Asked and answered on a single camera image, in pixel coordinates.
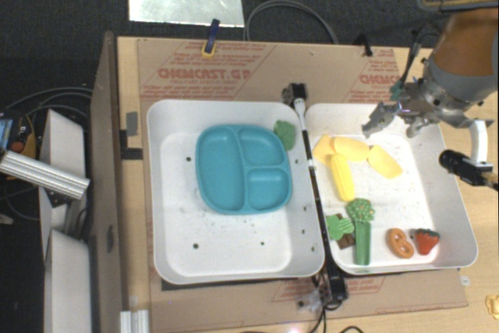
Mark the brown cardboard board, red print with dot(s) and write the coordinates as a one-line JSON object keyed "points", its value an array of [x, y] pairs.
{"points": [[234, 70]]}

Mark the yellow corn cob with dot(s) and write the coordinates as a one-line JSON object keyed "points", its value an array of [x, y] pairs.
{"points": [[343, 179]]}

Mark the yellow potato chip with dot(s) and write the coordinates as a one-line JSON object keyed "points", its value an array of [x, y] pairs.
{"points": [[385, 162], [323, 150], [351, 149]]}

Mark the black cylinder on white bracket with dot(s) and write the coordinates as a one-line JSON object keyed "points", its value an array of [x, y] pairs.
{"points": [[466, 164]]}

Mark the green lettuce leaf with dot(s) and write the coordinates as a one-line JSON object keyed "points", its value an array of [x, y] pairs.
{"points": [[286, 133]]}

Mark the red strawberry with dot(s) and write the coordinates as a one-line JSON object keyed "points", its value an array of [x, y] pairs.
{"points": [[425, 241]]}

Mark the blue divided plate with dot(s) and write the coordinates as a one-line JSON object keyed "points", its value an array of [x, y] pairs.
{"points": [[230, 171]]}

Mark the white plastic tray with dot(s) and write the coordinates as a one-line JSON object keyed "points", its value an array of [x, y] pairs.
{"points": [[409, 206], [234, 241]]}

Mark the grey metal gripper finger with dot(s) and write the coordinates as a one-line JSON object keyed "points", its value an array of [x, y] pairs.
{"points": [[416, 127], [379, 120]]}

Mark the green broccoli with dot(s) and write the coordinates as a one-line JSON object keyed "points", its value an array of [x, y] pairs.
{"points": [[362, 234]]}

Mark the orange pretzel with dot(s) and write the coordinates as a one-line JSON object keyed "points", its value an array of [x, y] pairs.
{"points": [[399, 243]]}

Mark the yellow toy piece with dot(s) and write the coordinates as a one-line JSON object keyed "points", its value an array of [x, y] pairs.
{"points": [[493, 304]]}

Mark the thin black and white rod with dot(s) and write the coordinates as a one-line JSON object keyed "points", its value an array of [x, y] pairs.
{"points": [[313, 175]]}

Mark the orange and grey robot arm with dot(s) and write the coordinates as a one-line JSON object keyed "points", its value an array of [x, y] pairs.
{"points": [[464, 47]]}

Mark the green leaf-shaped toy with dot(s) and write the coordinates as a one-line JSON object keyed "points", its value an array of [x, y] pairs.
{"points": [[337, 228]]}

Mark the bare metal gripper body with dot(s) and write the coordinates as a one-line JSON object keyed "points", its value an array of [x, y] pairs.
{"points": [[432, 103]]}

